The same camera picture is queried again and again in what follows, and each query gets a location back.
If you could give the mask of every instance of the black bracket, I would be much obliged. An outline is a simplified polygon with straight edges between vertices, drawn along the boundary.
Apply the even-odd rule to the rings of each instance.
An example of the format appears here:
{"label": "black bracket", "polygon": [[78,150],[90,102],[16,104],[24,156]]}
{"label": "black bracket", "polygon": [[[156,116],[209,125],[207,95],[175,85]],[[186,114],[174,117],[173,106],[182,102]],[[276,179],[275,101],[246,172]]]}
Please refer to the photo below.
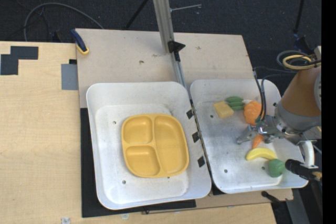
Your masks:
{"label": "black bracket", "polygon": [[174,53],[175,60],[181,62],[179,51],[182,50],[185,47],[184,44],[178,43],[175,41],[169,41],[168,42],[168,50],[170,53]]}

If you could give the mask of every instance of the yellow banana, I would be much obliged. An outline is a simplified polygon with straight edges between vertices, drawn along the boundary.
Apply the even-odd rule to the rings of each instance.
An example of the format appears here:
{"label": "yellow banana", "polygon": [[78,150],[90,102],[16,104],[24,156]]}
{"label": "yellow banana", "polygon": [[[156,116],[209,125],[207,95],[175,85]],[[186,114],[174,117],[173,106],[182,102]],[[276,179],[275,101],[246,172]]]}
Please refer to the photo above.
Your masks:
{"label": "yellow banana", "polygon": [[275,159],[277,156],[275,155],[274,151],[270,150],[269,148],[256,147],[250,150],[246,154],[245,158],[247,161],[250,161],[252,159],[256,159],[260,157],[272,160],[272,159]]}

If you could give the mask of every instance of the yellow sponge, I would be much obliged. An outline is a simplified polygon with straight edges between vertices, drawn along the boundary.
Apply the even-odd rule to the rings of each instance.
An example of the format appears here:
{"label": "yellow sponge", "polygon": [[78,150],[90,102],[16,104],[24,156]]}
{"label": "yellow sponge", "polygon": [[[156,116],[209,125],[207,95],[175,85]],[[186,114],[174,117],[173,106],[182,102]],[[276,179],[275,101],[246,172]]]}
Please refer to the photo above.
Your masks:
{"label": "yellow sponge", "polygon": [[234,110],[224,101],[214,103],[214,107],[220,119],[233,115]]}

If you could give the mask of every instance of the orange toy vegetable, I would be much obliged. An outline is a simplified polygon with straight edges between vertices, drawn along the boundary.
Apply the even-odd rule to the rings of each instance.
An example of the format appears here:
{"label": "orange toy vegetable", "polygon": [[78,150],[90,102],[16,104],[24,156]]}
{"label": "orange toy vegetable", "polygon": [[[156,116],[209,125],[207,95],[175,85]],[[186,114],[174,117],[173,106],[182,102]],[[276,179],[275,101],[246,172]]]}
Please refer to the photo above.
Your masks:
{"label": "orange toy vegetable", "polygon": [[254,137],[253,139],[252,148],[256,148],[263,140],[264,136],[261,134],[257,134],[256,137]]}
{"label": "orange toy vegetable", "polygon": [[261,104],[257,101],[251,101],[247,105],[244,106],[244,116],[245,121],[248,124],[256,125],[256,119],[260,115],[261,112]]}

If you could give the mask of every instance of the blue and yellow clamp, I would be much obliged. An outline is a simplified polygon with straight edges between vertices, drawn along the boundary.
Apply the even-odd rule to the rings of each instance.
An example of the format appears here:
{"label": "blue and yellow clamp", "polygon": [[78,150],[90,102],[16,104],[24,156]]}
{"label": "blue and yellow clamp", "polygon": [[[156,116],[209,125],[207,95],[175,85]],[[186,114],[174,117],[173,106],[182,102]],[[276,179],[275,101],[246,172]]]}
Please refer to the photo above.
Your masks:
{"label": "blue and yellow clamp", "polygon": [[84,41],[80,37],[80,35],[76,32],[76,30],[72,29],[70,31],[70,36],[73,37],[75,43],[77,45],[77,49],[80,51],[81,54],[86,55],[89,53],[89,48],[85,46]]}

